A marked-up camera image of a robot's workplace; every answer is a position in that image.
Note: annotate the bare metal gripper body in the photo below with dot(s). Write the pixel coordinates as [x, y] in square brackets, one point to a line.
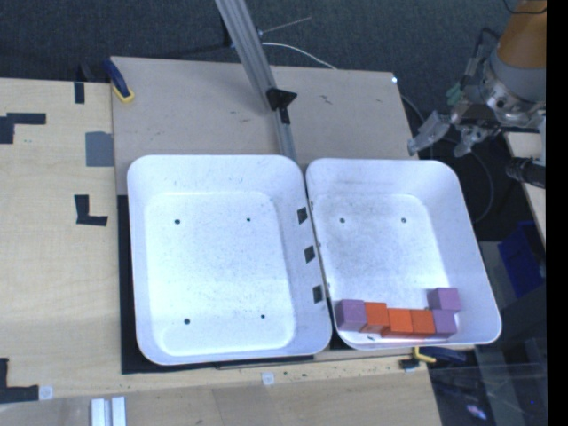
[497, 109]

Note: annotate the blue box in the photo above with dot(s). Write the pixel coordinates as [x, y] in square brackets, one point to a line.
[521, 260]

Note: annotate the orange cube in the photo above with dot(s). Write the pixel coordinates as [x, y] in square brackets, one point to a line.
[400, 321]
[422, 321]
[377, 313]

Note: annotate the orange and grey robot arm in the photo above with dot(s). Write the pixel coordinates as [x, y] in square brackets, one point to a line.
[523, 38]

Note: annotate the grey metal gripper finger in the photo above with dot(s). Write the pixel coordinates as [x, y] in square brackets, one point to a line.
[429, 132]
[471, 139]

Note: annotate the brown cardboard board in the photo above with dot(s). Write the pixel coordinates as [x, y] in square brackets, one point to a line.
[199, 113]

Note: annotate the white plastic tray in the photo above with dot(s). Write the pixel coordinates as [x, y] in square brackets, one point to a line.
[213, 260]
[381, 255]

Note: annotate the black cylinder on white bracket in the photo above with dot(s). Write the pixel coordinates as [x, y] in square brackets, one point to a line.
[528, 172]

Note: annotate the purple cube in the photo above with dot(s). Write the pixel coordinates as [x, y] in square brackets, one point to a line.
[350, 314]
[446, 298]
[445, 322]

